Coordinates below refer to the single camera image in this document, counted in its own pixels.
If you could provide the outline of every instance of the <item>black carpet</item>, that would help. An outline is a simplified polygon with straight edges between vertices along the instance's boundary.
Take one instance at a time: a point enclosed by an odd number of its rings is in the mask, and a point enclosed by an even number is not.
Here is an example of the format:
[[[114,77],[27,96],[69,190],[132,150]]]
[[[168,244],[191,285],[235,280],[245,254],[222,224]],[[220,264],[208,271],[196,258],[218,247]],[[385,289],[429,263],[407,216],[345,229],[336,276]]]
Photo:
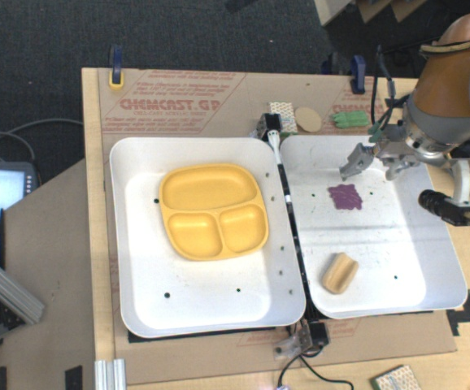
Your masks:
[[[339,72],[354,54],[370,70],[381,44],[392,50],[393,76],[417,77],[417,42],[469,12],[470,0],[429,0],[402,23],[387,8],[364,24],[349,6],[324,28],[313,0],[0,0],[0,131],[81,120],[81,68],[106,67],[111,44],[122,45],[125,67],[302,74],[320,73],[333,53]],[[33,146],[44,182],[84,156],[76,125],[18,134]],[[28,151],[5,139],[0,156],[28,160]]]

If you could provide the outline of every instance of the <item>yellow plate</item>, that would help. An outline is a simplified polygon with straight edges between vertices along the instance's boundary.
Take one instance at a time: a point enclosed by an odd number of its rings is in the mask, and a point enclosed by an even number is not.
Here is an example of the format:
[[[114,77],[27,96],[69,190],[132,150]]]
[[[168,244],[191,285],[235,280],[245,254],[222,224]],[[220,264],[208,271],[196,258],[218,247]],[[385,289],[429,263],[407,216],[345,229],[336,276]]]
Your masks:
[[[268,239],[259,186],[238,165],[214,163],[171,171],[159,186],[159,204],[174,249],[192,260],[242,256]]]

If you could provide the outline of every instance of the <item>blue clamp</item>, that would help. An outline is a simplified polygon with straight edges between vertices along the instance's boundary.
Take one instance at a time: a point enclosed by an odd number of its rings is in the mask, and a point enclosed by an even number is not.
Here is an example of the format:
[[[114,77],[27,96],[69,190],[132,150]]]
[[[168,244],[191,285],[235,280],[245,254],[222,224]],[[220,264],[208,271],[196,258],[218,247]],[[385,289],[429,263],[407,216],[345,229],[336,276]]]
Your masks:
[[[361,55],[355,55],[350,60],[350,73],[353,76],[350,87],[354,94],[365,93],[365,67],[365,59]]]
[[[121,46],[112,45],[109,56],[111,72],[109,74],[108,84],[112,89],[122,89],[124,85],[124,74],[121,71]]]

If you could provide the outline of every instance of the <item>table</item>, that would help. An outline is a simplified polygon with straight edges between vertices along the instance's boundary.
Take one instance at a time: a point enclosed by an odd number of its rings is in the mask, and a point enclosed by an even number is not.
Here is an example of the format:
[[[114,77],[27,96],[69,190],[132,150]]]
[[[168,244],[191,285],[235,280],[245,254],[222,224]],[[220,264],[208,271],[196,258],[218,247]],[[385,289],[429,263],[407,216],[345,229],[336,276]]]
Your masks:
[[[103,134],[100,115],[99,70],[84,68],[82,89],[84,96],[85,120],[85,157],[87,170],[87,189],[89,201],[89,241],[92,271],[92,294],[94,311],[94,351],[96,360],[111,361],[115,356],[115,336],[111,304],[111,277],[109,271],[109,244],[107,238],[107,204],[103,189],[104,160]],[[344,76],[287,76],[269,74],[245,74],[246,84],[252,84],[248,95],[249,108],[253,115],[262,113],[260,108],[265,101],[278,101],[291,96],[298,105],[304,100],[324,98],[325,104],[337,102],[333,88],[340,89],[348,84]],[[399,80],[398,94],[410,91],[414,80]],[[215,127],[215,120],[208,122]],[[431,169],[434,187],[451,194],[450,177],[437,169]],[[449,227],[459,260],[470,288],[470,228]],[[402,364],[408,364],[415,372],[422,388],[470,388],[470,323],[461,324],[460,336],[456,338],[458,351],[423,357],[406,357],[369,362],[356,362],[334,366],[324,366],[318,371],[330,378],[352,381],[355,388],[370,388],[371,377],[380,375]],[[273,389],[279,375],[278,370],[243,375],[228,375],[205,379],[188,379],[165,383],[151,383],[128,386],[134,390],[172,390],[188,389]],[[305,368],[288,371],[285,382],[292,388],[306,390],[320,388],[320,381]],[[342,388],[327,384],[324,388]]]

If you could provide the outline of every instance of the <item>robotic hand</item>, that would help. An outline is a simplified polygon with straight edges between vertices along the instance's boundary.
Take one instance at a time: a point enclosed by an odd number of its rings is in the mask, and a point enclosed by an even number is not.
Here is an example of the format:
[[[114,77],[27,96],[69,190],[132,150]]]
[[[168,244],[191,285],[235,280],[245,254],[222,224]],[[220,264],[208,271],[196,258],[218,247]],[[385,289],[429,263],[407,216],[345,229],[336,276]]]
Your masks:
[[[420,195],[419,203],[448,223],[470,225],[470,159],[450,156],[470,138],[470,15],[456,20],[438,42],[421,46],[421,53],[428,61],[405,102],[403,119],[389,124],[395,88],[386,73],[391,106],[377,122],[372,115],[369,142],[375,144],[358,144],[340,168],[340,175],[343,180],[357,175],[374,158],[388,167],[387,180],[419,163],[450,168],[454,196],[427,190]]]

